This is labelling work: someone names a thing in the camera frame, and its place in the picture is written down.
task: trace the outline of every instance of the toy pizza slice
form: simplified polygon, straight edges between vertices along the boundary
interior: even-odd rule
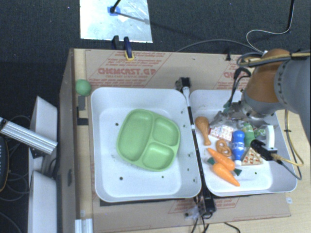
[[[262,163],[262,157],[252,148],[249,148],[249,150],[244,154],[244,157],[242,158],[242,166],[260,165]]]

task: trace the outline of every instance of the black floor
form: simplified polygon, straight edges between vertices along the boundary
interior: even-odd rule
[[[134,50],[176,51],[207,39],[246,43],[252,29],[286,30],[291,0],[148,0],[153,43],[133,43]],[[283,35],[253,33],[250,41],[261,50],[310,48],[311,0],[295,0],[292,29]],[[79,0],[0,0],[0,117],[31,116],[36,96],[58,105],[69,48],[109,49],[107,41],[82,40],[79,34]],[[207,43],[194,52],[250,51],[229,43]],[[27,121],[17,119],[27,127]],[[26,147],[11,158],[13,173],[28,171]],[[22,191],[22,179],[11,181]],[[18,198],[7,188],[0,198]],[[28,195],[17,201],[0,200],[0,212],[27,232]],[[18,232],[0,215],[0,233]]]

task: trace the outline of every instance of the pretzel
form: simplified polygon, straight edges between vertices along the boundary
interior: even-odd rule
[[[226,157],[230,157],[232,155],[231,148],[228,147],[227,142],[224,139],[219,139],[216,142],[216,150]]]

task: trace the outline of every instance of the silver metal sheet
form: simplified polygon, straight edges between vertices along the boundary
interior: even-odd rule
[[[120,40],[128,36],[133,42],[152,43],[147,0],[121,0],[116,11],[109,8],[117,0],[80,0],[80,33],[82,39]]]

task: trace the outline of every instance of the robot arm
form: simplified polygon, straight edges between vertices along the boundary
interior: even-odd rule
[[[263,57],[288,53],[275,49]],[[264,117],[280,109],[297,113],[310,143],[310,79],[310,57],[259,66],[243,92],[241,110],[248,117]]]

